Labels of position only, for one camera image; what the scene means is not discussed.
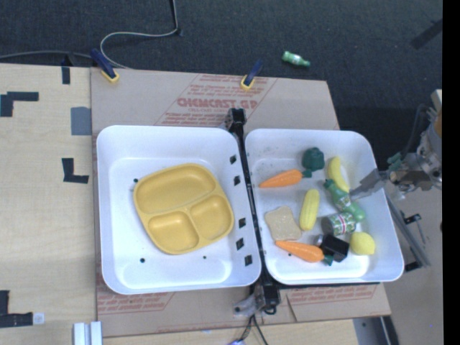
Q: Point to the thin black rod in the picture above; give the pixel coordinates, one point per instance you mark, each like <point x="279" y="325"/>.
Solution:
<point x="249" y="192"/>

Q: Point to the yellow lemon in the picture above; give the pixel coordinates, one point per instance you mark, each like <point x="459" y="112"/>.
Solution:
<point x="363" y="243"/>

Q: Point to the green and red can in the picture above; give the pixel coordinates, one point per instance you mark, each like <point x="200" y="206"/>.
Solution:
<point x="339" y="224"/>

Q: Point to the orange carrot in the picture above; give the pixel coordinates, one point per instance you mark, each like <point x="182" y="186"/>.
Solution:
<point x="282" y="179"/>
<point x="302" y="251"/>

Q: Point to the white plastic tray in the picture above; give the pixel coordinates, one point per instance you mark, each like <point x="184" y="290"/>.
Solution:
<point x="381" y="235"/>
<point x="118" y="207"/>

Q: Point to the yellow corn cob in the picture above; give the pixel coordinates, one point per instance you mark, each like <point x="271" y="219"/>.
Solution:
<point x="309" y="210"/>

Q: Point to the green bottle with label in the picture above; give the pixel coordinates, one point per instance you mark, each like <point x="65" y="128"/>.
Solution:
<point x="342" y="200"/>

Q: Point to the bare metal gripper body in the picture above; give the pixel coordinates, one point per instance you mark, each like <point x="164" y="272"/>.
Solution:
<point x="413" y="178"/>

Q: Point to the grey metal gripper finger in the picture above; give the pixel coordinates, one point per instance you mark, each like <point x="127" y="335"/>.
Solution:
<point x="372" y="178"/>
<point x="366" y="191"/>

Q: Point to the yellow divided plate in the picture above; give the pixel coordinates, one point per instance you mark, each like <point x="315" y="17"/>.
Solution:
<point x="179" y="207"/>

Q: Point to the yellow banana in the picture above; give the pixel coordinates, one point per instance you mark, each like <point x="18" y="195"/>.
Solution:
<point x="337" y="173"/>

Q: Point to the black can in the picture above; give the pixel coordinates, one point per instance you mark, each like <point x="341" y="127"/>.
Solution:
<point x="335" y="246"/>

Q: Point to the small green bottle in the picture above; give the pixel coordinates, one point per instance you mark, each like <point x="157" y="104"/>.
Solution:
<point x="294" y="58"/>

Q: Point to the tan bread slice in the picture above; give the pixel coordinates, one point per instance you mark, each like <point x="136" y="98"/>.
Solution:
<point x="283" y="224"/>

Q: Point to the green broccoli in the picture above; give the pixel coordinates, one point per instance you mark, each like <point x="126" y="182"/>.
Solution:
<point x="313" y="158"/>

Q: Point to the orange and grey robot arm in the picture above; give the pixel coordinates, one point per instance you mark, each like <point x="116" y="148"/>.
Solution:
<point x="437" y="128"/>

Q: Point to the brown cardboard board red print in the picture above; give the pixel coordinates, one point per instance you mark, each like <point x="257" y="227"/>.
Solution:
<point x="143" y="99"/>

